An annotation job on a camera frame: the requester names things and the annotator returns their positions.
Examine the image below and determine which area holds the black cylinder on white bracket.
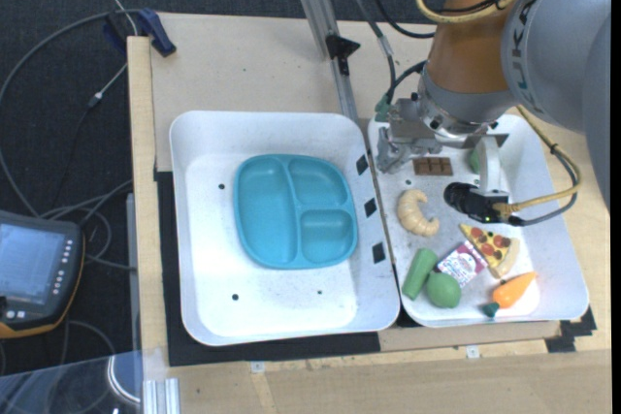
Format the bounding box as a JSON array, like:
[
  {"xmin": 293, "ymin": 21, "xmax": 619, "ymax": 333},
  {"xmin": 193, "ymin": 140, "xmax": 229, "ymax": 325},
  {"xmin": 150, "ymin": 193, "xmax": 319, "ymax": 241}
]
[{"xmin": 442, "ymin": 136, "xmax": 511, "ymax": 225}]

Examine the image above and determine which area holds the yellow pizza slice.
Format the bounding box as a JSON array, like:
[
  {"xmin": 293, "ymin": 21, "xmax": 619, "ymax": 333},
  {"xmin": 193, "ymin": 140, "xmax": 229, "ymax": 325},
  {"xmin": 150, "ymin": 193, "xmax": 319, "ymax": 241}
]
[{"xmin": 458, "ymin": 222, "xmax": 522, "ymax": 280}]

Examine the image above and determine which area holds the green cucumber piece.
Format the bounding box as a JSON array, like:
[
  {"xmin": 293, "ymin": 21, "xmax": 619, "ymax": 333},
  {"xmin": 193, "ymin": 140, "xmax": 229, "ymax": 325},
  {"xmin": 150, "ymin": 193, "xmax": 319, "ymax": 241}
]
[{"xmin": 401, "ymin": 247, "xmax": 440, "ymax": 302}]

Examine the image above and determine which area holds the green lime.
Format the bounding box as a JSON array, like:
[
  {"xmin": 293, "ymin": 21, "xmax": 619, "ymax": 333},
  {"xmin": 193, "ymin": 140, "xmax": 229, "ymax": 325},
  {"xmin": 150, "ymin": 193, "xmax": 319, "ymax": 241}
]
[{"xmin": 425, "ymin": 271, "xmax": 463, "ymax": 310}]

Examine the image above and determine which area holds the pink and white packet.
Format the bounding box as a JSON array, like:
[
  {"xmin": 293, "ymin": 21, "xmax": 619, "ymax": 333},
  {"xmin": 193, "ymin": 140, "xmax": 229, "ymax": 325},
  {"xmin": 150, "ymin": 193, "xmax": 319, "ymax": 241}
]
[{"xmin": 436, "ymin": 240, "xmax": 489, "ymax": 290}]

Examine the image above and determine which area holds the cream croissant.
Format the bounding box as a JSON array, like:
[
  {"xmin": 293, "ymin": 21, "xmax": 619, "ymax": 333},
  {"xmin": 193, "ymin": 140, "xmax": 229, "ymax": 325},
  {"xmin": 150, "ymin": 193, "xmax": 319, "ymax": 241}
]
[{"xmin": 396, "ymin": 188, "xmax": 441, "ymax": 238}]

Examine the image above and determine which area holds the orange carrot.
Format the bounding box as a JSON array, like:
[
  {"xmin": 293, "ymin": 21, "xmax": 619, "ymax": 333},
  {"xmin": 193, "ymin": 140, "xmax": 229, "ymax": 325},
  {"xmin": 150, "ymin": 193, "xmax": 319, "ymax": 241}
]
[{"xmin": 481, "ymin": 271, "xmax": 539, "ymax": 319}]

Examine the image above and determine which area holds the pale flat board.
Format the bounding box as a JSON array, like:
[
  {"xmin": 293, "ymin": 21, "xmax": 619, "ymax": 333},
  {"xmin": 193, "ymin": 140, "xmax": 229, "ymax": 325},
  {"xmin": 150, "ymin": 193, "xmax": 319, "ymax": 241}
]
[{"xmin": 148, "ymin": 12, "xmax": 560, "ymax": 351}]

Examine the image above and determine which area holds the brown chocolate bar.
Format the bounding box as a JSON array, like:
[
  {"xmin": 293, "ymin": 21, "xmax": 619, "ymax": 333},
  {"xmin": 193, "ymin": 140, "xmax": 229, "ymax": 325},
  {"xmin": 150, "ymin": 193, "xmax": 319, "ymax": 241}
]
[{"xmin": 411, "ymin": 156, "xmax": 454, "ymax": 177}]

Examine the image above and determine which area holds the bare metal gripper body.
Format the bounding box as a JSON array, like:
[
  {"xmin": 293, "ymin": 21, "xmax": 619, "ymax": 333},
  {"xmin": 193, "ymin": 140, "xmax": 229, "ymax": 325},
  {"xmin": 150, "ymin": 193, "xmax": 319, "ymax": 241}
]
[{"xmin": 386, "ymin": 95, "xmax": 491, "ymax": 157}]

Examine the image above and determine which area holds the blue divided plate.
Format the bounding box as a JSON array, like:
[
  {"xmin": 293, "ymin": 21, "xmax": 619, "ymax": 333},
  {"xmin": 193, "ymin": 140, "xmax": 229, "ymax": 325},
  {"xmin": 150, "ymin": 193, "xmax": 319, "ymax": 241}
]
[{"xmin": 232, "ymin": 153, "xmax": 360, "ymax": 271}]

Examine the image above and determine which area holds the white plastic tray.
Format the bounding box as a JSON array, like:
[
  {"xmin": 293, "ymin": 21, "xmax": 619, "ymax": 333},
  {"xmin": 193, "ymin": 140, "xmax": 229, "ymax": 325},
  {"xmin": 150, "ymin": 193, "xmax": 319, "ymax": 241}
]
[
  {"xmin": 366, "ymin": 111, "xmax": 591, "ymax": 329},
  {"xmin": 168, "ymin": 110, "xmax": 402, "ymax": 348}
]

